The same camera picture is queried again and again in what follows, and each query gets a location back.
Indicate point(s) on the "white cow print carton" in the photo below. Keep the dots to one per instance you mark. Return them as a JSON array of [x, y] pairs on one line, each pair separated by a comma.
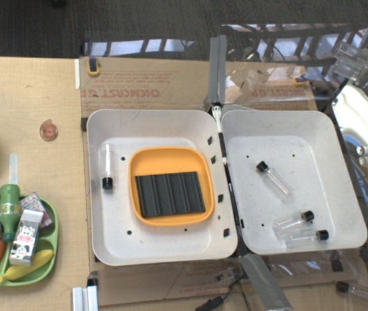
[[25, 235]]

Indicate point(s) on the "yellow banana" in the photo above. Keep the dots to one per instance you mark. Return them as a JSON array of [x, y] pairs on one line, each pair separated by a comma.
[[31, 266]]

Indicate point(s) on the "green bottle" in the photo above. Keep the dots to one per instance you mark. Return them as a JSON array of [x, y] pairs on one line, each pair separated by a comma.
[[9, 206]]

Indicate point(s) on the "clear plastic bottle black cap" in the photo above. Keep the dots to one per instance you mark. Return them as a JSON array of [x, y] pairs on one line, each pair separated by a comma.
[[108, 164], [304, 238], [274, 180], [289, 223], [359, 292]]

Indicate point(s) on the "pink doughnut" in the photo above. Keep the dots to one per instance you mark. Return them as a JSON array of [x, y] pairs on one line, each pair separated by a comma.
[[48, 130]]

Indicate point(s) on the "black ribbed rack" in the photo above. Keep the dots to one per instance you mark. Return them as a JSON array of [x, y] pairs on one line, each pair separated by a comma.
[[171, 194]]

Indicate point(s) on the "white plastic tray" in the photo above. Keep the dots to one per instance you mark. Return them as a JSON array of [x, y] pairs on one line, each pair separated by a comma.
[[320, 173], [112, 232]]

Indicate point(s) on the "thin black and white rod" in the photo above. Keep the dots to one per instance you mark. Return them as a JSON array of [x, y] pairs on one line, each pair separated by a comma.
[[222, 141]]

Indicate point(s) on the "orange plate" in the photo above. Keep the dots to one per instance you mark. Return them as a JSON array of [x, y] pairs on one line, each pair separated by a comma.
[[167, 160]]

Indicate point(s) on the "brown cardboard board red print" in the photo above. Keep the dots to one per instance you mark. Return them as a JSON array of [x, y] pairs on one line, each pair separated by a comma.
[[184, 76]]

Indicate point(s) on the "pink patterned packet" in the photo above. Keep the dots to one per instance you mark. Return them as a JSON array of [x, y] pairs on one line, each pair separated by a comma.
[[36, 202]]

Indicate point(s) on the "green divided plate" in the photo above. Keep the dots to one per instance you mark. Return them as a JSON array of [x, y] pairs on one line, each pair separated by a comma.
[[46, 235]]

